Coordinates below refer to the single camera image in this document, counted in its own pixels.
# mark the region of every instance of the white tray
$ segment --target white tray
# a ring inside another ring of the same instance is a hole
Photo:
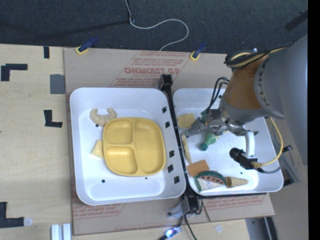
[[[173,95],[173,103],[175,106],[175,114],[177,117],[193,113],[195,118],[201,116],[201,112],[205,110],[210,102],[213,89],[202,88],[183,88],[178,89]],[[219,106],[219,99],[214,103],[212,109],[217,109]],[[255,139],[255,152],[254,154],[258,158],[258,162],[268,162],[276,156],[273,148],[270,133],[268,131],[266,121],[264,118],[257,118],[256,120],[246,125],[247,130],[259,131],[254,137]],[[200,160],[206,160],[209,169],[218,171],[224,177],[232,176],[241,179],[247,179],[248,184],[243,186],[237,186],[233,188],[226,188],[220,186],[211,190],[199,192],[195,179],[188,177],[190,186],[192,189],[202,196],[220,196],[220,195],[238,195],[238,194],[258,194],[266,192],[276,192],[283,186],[283,175],[281,171],[272,174],[265,174],[257,172],[256,170],[245,170],[239,163],[234,161],[229,151],[232,148],[238,148],[246,150],[245,137],[238,137],[231,132],[225,133],[216,141],[216,143],[208,146],[206,151],[199,149],[199,144],[203,142],[205,138],[205,132],[201,134],[195,134],[187,138],[192,163]],[[279,167],[279,163],[275,162],[266,167],[263,167],[266,171],[273,171]]]
[[[90,154],[103,135],[103,127],[96,127],[89,117],[95,108],[100,115],[112,108],[117,118],[140,117],[156,122],[162,130],[166,151],[163,170],[150,176],[121,176],[112,173],[102,158]],[[76,192],[84,203],[105,205],[167,199],[185,191],[184,170],[164,93],[153,88],[79,88],[70,96],[70,113]]]

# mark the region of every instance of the green object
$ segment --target green object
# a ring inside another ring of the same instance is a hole
[[[226,178],[217,171],[205,170],[194,176],[198,190],[205,191],[226,185]]]
[[[205,121],[207,120],[207,117],[208,117],[208,112],[207,112],[207,110],[204,110],[204,111],[202,111],[201,112],[201,118],[200,118],[200,121],[202,122],[202,123],[205,123]]]
[[[204,142],[200,144],[200,149],[202,151],[206,151],[208,149],[208,146],[213,143],[216,143],[216,141],[217,141],[217,137],[212,132],[208,132],[205,135]]]

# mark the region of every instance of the black screw hole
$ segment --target black screw hole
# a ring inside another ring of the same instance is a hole
[[[171,164],[168,166],[168,173],[172,172],[174,170],[174,165]]]
[[[174,177],[174,184],[177,184],[180,182],[179,176]]]

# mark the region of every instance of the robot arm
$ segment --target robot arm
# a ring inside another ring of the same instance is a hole
[[[210,114],[208,109],[203,111],[186,136],[202,130],[201,123],[216,135],[226,129],[236,136],[247,136],[244,125],[256,118],[286,118],[302,161],[307,164],[308,36],[262,53],[238,53],[227,57],[225,63],[233,74],[219,108],[211,109]]]

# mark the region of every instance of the blue clamp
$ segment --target blue clamp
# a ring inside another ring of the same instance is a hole
[[[94,46],[96,43],[98,43],[99,38],[98,37],[93,37],[90,38],[88,41],[86,41],[83,45],[77,47],[75,49],[76,53],[79,55],[85,54],[88,51],[88,48]]]
[[[197,50],[190,55],[190,59],[195,62],[199,59],[200,53],[203,53],[207,49],[207,42],[203,42]]]

